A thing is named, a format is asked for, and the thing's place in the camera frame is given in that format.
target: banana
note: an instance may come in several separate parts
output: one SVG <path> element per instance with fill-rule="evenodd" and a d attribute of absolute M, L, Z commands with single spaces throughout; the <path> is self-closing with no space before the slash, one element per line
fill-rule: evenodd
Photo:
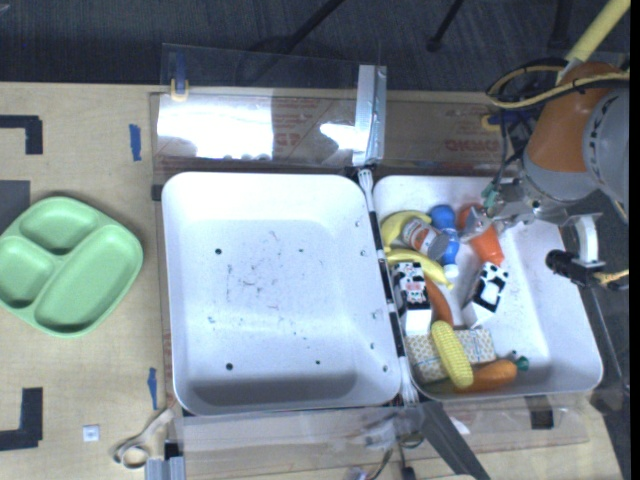
<path fill-rule="evenodd" d="M 386 251 L 387 263 L 389 266 L 400 263 L 401 261 L 415 261 L 420 263 L 424 275 L 429 277 L 434 283 L 442 284 L 449 290 L 453 288 L 453 283 L 444 275 L 442 265 L 431 258 L 427 258 L 424 254 L 411 249 L 390 249 Z"/>
<path fill-rule="evenodd" d="M 384 245 L 385 252 L 391 250 L 391 243 L 400 236 L 405 224 L 415 217 L 422 219 L 427 224 L 431 224 L 431 217 L 417 210 L 396 212 L 384 219 L 380 226 L 380 235 L 382 236 L 382 245 Z"/>

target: green plate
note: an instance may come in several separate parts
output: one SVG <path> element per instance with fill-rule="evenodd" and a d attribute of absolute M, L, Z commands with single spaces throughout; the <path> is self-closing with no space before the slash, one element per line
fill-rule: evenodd
<path fill-rule="evenodd" d="M 104 213 L 43 199 L 0 235 L 0 306 L 48 334 L 82 336 L 118 305 L 142 260 L 139 240 Z"/>

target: blue bottle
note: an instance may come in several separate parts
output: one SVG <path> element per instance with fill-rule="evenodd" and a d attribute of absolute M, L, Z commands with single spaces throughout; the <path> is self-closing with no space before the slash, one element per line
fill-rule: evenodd
<path fill-rule="evenodd" d="M 460 239 L 456 230 L 456 214 L 453 208 L 447 204 L 434 206 L 431 209 L 431 225 L 449 235 L 449 246 L 440 257 L 440 263 L 444 267 L 444 274 L 447 279 L 452 280 L 458 277 L 459 270 L 456 265 L 456 255 L 460 249 Z"/>

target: black floor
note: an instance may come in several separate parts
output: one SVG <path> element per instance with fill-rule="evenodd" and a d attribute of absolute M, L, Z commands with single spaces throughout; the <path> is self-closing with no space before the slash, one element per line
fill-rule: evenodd
<path fill-rule="evenodd" d="M 163 43 L 247 50 L 292 34 L 327 0 L 0 0 L 0 81 L 158 83 Z M 467 0 L 441 49 L 426 50 L 454 0 L 347 0 L 293 53 L 379 62 L 389 89 L 478 91 L 517 65 L 566 49 L 549 49 L 558 0 Z M 573 0 L 570 47 L 608 0 Z M 630 16 L 597 55 L 622 62 L 630 52 Z M 585 202 L 601 209 L 597 197 Z M 628 227 L 610 207 L 600 226 L 605 259 L 628 268 Z M 585 295 L 588 307 L 596 303 Z M 607 366 L 602 396 L 612 442 L 630 477 L 628 292 L 599 294 L 607 323 L 598 330 Z M 598 320 L 592 317 L 594 327 Z"/>

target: orange carrot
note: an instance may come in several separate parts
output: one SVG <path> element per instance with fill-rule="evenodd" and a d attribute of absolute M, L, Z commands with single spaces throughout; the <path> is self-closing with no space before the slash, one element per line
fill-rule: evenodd
<path fill-rule="evenodd" d="M 427 285 L 427 295 L 431 301 L 431 307 L 434 311 L 434 322 L 436 320 L 443 320 L 453 327 L 453 315 L 451 314 L 451 307 L 449 302 L 445 299 L 444 295 L 440 291 L 440 288 L 428 277 L 425 277 L 425 283 Z"/>
<path fill-rule="evenodd" d="M 517 373 L 516 363 L 508 359 L 498 359 L 473 372 L 471 386 L 464 389 L 456 388 L 455 391 L 457 393 L 478 393 L 497 389 L 513 382 Z"/>

